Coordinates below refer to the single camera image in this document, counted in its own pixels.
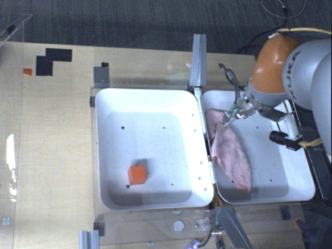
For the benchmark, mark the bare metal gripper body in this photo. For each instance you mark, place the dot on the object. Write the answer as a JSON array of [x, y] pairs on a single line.
[[247, 107]]

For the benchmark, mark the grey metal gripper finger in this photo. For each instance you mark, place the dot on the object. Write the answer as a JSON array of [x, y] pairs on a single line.
[[228, 122], [226, 115]]

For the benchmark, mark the orange cube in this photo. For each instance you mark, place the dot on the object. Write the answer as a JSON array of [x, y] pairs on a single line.
[[137, 174]]

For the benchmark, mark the black cylinder on white bracket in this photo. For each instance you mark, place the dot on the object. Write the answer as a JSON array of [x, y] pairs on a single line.
[[280, 137]]

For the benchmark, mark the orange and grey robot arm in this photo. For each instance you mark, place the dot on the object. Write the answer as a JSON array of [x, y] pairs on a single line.
[[306, 69]]

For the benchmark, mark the pink cloth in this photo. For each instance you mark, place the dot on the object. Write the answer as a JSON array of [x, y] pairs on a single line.
[[228, 154]]

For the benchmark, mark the white plastic tray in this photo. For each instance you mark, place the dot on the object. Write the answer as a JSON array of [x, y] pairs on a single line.
[[155, 144], [269, 159]]

